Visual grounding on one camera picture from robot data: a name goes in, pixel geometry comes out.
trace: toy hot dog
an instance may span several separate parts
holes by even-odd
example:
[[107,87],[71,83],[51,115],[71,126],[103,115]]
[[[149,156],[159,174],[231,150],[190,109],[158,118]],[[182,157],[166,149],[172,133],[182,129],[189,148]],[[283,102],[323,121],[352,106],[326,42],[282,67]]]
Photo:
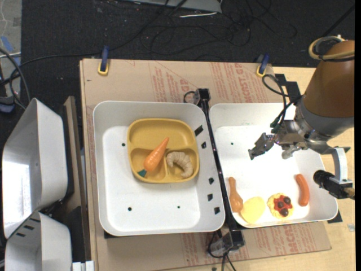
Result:
[[310,190],[309,190],[307,181],[302,174],[296,175],[295,179],[301,189],[300,198],[298,200],[298,203],[302,207],[307,206],[310,201]]

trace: wooden table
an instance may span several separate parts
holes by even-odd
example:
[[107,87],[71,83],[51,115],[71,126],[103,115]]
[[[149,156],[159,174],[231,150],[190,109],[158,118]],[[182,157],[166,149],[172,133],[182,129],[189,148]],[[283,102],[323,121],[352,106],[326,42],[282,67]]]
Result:
[[[298,83],[300,91],[303,93],[309,83],[312,74],[314,73],[314,68],[292,68],[292,67],[273,67],[274,73],[284,74],[288,81],[296,81]],[[88,92],[85,89],[86,78],[81,75],[81,90],[82,90],[82,116],[83,116],[83,127],[85,132],[85,165],[87,174],[90,173],[92,168],[89,162],[89,142],[87,141],[87,127],[89,122],[86,120],[88,101],[87,98],[92,95],[97,95],[99,93],[106,93],[109,91],[112,95],[116,93],[116,90],[112,89],[111,85],[107,85],[106,78],[104,79],[103,86],[100,86],[99,89],[93,91],[93,93]],[[354,181],[354,129],[347,130],[344,134],[339,137],[332,139],[329,144],[331,146],[350,146],[351,150],[346,153],[348,160],[349,168],[349,179]],[[333,160],[329,155],[324,155],[322,157],[324,165],[327,171],[333,172]],[[91,180],[92,178],[87,175],[87,198],[88,198],[88,213],[89,213],[89,228],[90,228],[90,242],[91,242],[91,253],[92,259],[96,261],[98,254],[97,245],[96,245],[96,235],[95,232],[99,226],[96,225],[94,221],[94,201],[91,193]],[[356,259],[355,259],[355,202],[350,199],[339,200],[338,201],[339,210],[343,219],[343,222],[337,222],[329,224],[324,222],[325,228],[327,230],[329,240],[331,242],[332,249],[329,251],[322,252],[311,252],[311,253],[302,253],[297,255],[288,255],[288,256],[278,256],[265,259],[254,259],[254,260],[245,260],[245,261],[236,261],[233,262],[236,270],[238,271],[301,271],[301,270],[355,270],[356,269]],[[157,237],[152,236],[152,239],[149,239],[149,243],[154,241],[154,244],[157,243]],[[162,260],[162,258],[148,258],[149,260]],[[180,268],[172,270],[189,270],[189,271],[210,271],[217,268],[220,270],[219,264],[214,265],[203,265],[195,266],[189,268]],[[227,263],[226,270],[231,270],[230,265]]]

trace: carrot top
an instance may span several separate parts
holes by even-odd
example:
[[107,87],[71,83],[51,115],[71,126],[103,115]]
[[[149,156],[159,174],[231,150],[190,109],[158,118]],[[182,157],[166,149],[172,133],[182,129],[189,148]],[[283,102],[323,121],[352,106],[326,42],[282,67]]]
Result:
[[159,162],[164,156],[164,153],[169,142],[169,137],[166,137],[145,159],[143,165],[146,171],[153,171],[158,166]]

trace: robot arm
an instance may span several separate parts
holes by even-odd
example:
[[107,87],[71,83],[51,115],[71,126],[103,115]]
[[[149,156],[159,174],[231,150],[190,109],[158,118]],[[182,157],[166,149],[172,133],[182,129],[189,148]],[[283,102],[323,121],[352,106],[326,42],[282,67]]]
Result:
[[[337,43],[325,55],[318,48],[326,40]],[[314,181],[336,198],[355,199],[352,182],[347,179],[345,152],[349,147],[331,147],[327,142],[354,127],[355,41],[324,37],[309,47],[310,56],[320,59],[304,95],[294,102],[293,120],[271,124],[274,134],[263,133],[249,150],[251,159],[264,154],[274,144],[282,147],[283,159],[297,150],[310,148],[319,154],[332,154],[335,175],[324,171],[314,174]]]

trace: cardboard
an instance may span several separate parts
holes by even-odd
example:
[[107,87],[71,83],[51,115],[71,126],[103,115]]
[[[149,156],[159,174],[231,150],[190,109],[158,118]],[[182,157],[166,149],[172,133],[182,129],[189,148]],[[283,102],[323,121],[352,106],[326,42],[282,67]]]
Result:
[[[108,75],[101,76],[97,73],[99,62],[99,59],[80,62],[91,257],[95,261],[95,270],[183,270],[191,266],[192,270],[211,270],[212,266],[218,266],[220,259],[206,252],[212,236],[208,233],[105,238],[98,215],[93,109],[105,100],[183,102],[185,93],[197,88],[210,90],[211,104],[280,102],[280,96],[262,85],[255,75],[257,65],[253,63],[111,60]],[[274,72],[270,65],[266,71]],[[304,70],[296,76],[306,78],[307,85],[312,71],[314,69]],[[268,84],[276,89],[271,81]],[[349,141],[352,138],[352,135],[347,136]],[[348,211],[354,210],[354,202],[347,206]],[[352,213],[347,218],[348,222],[354,223]],[[313,222],[247,229],[243,231],[246,246],[232,251],[230,259],[239,270],[337,270],[337,266],[340,269],[348,266],[351,269],[346,269],[352,270],[354,233],[347,233],[345,226],[346,223],[329,227],[324,222]],[[347,243],[334,241],[336,251],[330,251],[328,231],[332,232],[333,238],[341,237],[340,240],[347,240]],[[326,250],[329,251],[326,255],[323,252],[322,256],[316,252]]]

